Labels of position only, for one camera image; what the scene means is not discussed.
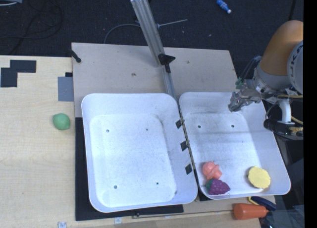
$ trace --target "orange handle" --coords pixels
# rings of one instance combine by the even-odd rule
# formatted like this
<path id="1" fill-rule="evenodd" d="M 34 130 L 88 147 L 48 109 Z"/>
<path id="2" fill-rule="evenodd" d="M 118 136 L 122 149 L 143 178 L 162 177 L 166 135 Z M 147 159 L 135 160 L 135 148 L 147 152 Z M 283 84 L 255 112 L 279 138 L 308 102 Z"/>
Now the orange handle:
<path id="1" fill-rule="evenodd" d="M 247 203 L 238 203 L 233 207 L 233 214 L 238 220 L 264 218 L 268 213 L 266 207 Z"/>

